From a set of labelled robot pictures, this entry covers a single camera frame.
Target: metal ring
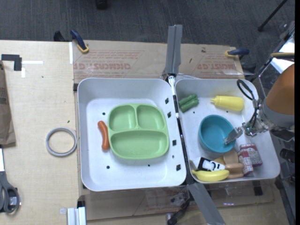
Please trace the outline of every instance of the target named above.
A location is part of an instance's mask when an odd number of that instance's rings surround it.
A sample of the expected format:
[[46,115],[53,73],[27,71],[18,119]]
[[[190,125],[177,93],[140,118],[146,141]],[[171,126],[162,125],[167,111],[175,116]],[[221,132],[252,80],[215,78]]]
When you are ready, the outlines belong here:
[[[74,140],[74,145],[73,147],[71,148],[71,150],[67,151],[67,152],[55,152],[53,151],[50,146],[49,146],[49,138],[51,137],[51,135],[55,132],[67,132],[69,133],[72,137],[73,137],[73,140]],[[69,154],[71,154],[75,149],[76,149],[76,146],[77,146],[77,138],[76,138],[76,134],[74,131],[72,131],[71,129],[67,128],[67,127],[57,127],[57,128],[54,128],[52,129],[48,134],[47,134],[47,137],[46,137],[46,148],[48,150],[49,153],[51,153],[52,155],[54,156],[57,156],[57,157],[65,157],[65,156],[68,156]]]

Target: green divided plate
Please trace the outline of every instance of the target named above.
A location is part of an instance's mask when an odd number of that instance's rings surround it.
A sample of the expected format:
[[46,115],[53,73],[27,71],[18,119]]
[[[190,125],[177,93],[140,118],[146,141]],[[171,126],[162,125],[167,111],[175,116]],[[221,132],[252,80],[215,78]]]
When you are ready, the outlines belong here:
[[153,105],[114,107],[109,113],[107,129],[110,148],[120,158],[157,158],[168,151],[169,134],[165,117]]

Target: wooden table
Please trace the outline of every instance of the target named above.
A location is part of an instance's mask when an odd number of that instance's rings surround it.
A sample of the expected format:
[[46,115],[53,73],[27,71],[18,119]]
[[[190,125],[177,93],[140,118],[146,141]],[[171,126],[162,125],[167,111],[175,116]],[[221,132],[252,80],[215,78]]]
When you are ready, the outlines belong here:
[[[19,54],[25,64],[25,77],[14,71],[14,63],[3,61],[16,144],[4,146],[8,181],[18,188],[22,205],[15,214],[0,214],[0,224],[64,225],[65,208],[76,208],[79,197],[77,153],[54,157],[48,153],[45,138],[56,127],[76,130],[74,73],[66,42],[0,41],[1,54]],[[53,149],[67,151],[72,138],[64,133],[51,137]],[[222,207],[227,224],[288,225],[279,191],[268,203]],[[88,224],[166,224],[165,214],[88,221]],[[178,224],[206,224],[198,210],[188,211]]]

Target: black scissors handle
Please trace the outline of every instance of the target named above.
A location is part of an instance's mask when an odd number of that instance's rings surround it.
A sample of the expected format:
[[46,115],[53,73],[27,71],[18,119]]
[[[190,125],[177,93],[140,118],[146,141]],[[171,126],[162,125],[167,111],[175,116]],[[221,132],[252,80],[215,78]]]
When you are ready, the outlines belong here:
[[[16,198],[16,205],[9,204],[10,197]],[[3,208],[6,213],[11,213],[18,209],[19,204],[20,197],[17,189],[9,184],[5,171],[0,172],[0,210]]]

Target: blue bowl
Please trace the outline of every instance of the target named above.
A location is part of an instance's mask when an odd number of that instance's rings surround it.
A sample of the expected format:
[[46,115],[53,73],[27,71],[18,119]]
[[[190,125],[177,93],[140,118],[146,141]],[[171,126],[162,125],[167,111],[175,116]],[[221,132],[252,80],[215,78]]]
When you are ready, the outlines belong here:
[[219,115],[209,115],[200,123],[198,130],[199,143],[204,149],[211,152],[229,152],[234,147],[235,140],[226,145],[223,139],[232,130],[233,126],[227,119]]

